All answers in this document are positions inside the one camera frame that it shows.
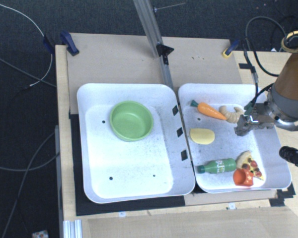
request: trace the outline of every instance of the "toy pizza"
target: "toy pizza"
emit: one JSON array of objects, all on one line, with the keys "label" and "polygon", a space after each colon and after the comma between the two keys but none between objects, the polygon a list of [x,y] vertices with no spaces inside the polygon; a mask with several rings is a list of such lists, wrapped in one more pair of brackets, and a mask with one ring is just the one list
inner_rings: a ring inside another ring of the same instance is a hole
[{"label": "toy pizza", "polygon": [[236,168],[246,169],[254,174],[254,177],[264,180],[257,162],[253,159],[251,151],[245,151],[236,160]]}]

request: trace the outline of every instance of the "metal pole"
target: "metal pole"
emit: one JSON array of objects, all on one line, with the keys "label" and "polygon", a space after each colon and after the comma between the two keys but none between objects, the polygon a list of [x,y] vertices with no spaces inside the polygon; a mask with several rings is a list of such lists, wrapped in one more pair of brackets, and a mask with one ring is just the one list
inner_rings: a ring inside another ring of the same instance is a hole
[{"label": "metal pole", "polygon": [[[133,0],[138,16],[143,25],[145,34],[148,38],[149,44],[154,57],[159,57],[156,46],[163,44],[160,30],[154,15],[153,7],[149,0]],[[164,84],[173,89],[170,69],[167,64],[164,63],[162,56],[160,56],[160,67]]]}]

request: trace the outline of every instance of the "carrot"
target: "carrot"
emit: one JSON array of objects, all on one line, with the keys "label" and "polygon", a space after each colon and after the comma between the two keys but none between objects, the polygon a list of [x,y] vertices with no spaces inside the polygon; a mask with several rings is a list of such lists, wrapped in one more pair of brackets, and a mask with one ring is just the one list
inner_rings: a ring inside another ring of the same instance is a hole
[{"label": "carrot", "polygon": [[221,120],[227,119],[223,114],[221,114],[215,108],[212,108],[210,105],[208,105],[204,102],[201,102],[198,104],[196,101],[192,101],[191,106],[197,107],[198,111],[206,116],[221,119]]}]

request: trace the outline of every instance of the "toy bottle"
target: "toy bottle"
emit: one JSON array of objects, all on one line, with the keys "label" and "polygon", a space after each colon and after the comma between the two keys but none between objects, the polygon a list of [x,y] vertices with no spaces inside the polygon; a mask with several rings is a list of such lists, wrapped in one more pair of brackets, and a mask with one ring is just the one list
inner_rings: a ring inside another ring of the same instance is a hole
[{"label": "toy bottle", "polygon": [[236,169],[236,161],[232,158],[210,161],[207,165],[197,166],[196,169],[198,174],[203,174],[205,172],[211,174],[231,172]]}]

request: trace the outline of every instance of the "black clip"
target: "black clip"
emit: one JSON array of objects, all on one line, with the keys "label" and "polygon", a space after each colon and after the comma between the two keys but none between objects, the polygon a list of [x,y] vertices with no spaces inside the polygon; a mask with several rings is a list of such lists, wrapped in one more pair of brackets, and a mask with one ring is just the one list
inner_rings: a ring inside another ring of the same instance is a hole
[{"label": "black clip", "polygon": [[159,55],[159,56],[162,56],[162,58],[163,58],[163,63],[164,63],[165,65],[169,65],[168,55],[169,55],[172,51],[174,51],[174,48],[170,48],[170,47],[165,46],[165,45],[163,45],[163,44],[158,44],[158,45],[156,46],[156,48],[157,48],[157,51],[158,51],[158,55]]},{"label": "black clip", "polygon": [[67,50],[72,56],[76,56],[79,53],[79,50],[76,48],[74,41],[67,31],[62,31],[60,34],[63,44],[67,45]]}]

